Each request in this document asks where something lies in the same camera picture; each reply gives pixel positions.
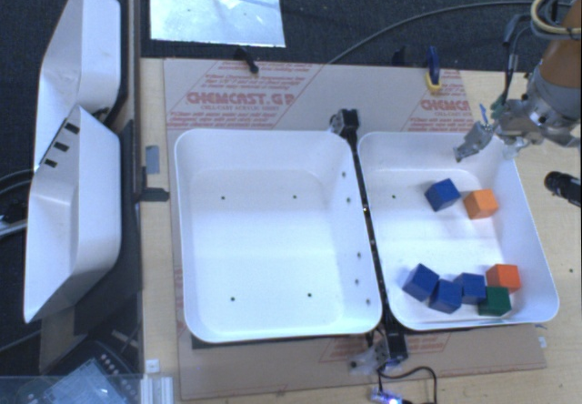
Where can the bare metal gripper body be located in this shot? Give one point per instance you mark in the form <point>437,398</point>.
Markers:
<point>518,122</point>

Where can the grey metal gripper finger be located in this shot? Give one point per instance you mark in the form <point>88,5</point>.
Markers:
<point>513,149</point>
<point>474,140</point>

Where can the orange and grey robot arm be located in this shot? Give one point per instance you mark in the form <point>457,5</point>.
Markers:
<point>562,61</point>

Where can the blue cube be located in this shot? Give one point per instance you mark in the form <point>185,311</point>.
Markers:
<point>445,296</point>
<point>420,281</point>
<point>473,287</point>
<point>442,194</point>

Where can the orange cube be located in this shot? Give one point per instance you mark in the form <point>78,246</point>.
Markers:
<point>504,276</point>
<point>480,204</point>

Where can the white plastic tray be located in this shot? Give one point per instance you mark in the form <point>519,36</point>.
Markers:
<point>273,247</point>
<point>436,238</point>

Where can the thin black rod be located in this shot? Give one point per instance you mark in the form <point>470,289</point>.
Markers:
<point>369,220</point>

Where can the green cube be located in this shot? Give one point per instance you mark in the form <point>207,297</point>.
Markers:
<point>494,301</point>

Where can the brown cardboard board red print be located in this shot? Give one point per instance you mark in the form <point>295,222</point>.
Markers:
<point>254,97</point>

